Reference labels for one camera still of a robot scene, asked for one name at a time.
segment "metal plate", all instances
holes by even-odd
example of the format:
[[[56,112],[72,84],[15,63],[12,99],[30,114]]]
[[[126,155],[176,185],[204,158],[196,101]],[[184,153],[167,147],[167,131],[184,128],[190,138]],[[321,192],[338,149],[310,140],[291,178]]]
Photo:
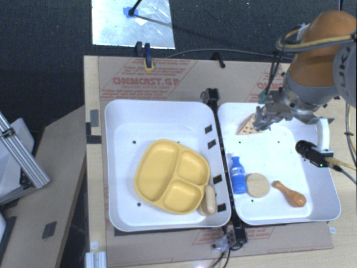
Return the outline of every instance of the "metal plate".
[[[137,41],[157,49],[175,49],[168,0],[143,0],[135,17],[125,8],[137,0],[92,0],[94,45],[135,46]]]

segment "round wooden block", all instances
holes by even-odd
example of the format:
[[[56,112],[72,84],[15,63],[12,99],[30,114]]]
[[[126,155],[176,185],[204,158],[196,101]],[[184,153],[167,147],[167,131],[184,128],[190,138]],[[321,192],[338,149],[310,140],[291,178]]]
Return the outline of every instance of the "round wooden block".
[[[247,176],[248,194],[255,198],[261,198],[269,193],[270,184],[265,176],[254,173]]]

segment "bottle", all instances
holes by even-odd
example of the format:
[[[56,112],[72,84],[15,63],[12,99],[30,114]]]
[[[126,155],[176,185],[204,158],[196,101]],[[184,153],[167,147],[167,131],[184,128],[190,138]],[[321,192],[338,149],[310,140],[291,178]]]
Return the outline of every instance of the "bottle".
[[[230,180],[233,187],[233,193],[244,194],[247,192],[244,168],[239,162],[239,155],[237,153],[232,154],[231,159],[233,164],[230,168]]]

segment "dark floor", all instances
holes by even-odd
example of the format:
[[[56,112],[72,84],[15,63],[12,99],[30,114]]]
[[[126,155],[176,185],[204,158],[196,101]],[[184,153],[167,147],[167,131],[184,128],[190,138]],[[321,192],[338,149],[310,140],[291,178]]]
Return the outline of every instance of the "dark floor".
[[[271,54],[281,34],[339,4],[339,0],[169,1],[176,50],[153,50],[154,57],[208,47]],[[344,0],[343,10],[356,16],[357,0]],[[133,55],[132,48],[92,45],[91,0],[0,0],[0,111],[10,122],[22,117],[30,130],[39,131],[82,106],[84,55]],[[197,52],[184,58],[210,56]],[[270,61],[227,52],[222,56]],[[63,267],[80,267],[85,242],[83,196],[69,237],[72,246],[64,257],[76,259],[78,266],[66,262]]]

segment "yellow plate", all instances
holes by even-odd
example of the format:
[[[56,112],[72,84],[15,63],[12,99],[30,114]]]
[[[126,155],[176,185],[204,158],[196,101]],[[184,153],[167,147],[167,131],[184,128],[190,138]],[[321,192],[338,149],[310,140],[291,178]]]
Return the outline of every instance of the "yellow plate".
[[[200,205],[210,167],[200,154],[170,140],[152,142],[135,174],[141,198],[168,212],[191,213]]]

